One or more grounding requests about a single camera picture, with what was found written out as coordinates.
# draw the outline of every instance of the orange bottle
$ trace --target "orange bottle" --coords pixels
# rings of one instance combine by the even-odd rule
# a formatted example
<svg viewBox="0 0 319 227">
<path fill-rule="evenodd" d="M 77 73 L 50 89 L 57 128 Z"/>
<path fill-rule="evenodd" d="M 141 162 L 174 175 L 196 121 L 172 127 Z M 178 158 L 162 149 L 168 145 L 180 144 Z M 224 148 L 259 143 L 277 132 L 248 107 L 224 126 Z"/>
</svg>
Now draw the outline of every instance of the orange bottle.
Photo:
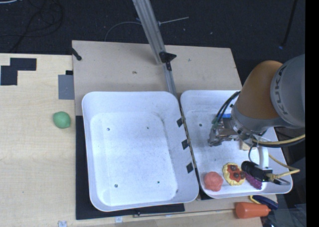
<svg viewBox="0 0 319 227">
<path fill-rule="evenodd" d="M 235 206 L 236 215 L 239 218 L 266 217 L 271 209 L 264 204 L 238 202 Z"/>
</svg>

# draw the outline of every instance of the black floor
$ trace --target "black floor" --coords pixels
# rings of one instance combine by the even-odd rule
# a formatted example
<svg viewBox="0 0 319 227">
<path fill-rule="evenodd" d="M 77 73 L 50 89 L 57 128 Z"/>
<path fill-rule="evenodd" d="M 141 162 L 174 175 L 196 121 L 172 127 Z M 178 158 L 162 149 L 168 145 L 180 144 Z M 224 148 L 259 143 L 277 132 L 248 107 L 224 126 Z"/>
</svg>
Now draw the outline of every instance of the black floor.
<svg viewBox="0 0 319 227">
<path fill-rule="evenodd" d="M 166 45 L 226 47 L 243 83 L 261 61 L 285 62 L 305 53 L 306 0 L 151 0 Z M 148 43 L 132 0 L 22 0 L 0 4 L 0 52 L 71 54 L 72 40 Z M 280 130 L 279 138 L 296 132 Z M 305 165 L 305 144 L 285 149 L 289 164 Z M 288 208 L 306 201 L 297 177 Z"/>
</svg>

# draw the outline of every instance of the black clamp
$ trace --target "black clamp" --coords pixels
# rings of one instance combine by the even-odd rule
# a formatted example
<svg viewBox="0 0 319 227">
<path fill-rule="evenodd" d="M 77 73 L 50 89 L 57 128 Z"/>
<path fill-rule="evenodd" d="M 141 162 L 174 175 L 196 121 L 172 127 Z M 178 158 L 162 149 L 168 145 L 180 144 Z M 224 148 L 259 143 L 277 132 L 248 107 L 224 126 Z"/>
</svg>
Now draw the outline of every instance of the black clamp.
<svg viewBox="0 0 319 227">
<path fill-rule="evenodd" d="M 170 62 L 171 62 L 174 58 L 176 58 L 177 56 L 176 56 L 175 54 L 162 51 L 162 52 L 159 53 L 159 57 L 160 57 L 162 63 L 166 63 L 166 68 L 167 68 L 167 70 L 168 70 L 168 71 L 171 71 Z"/>
</svg>

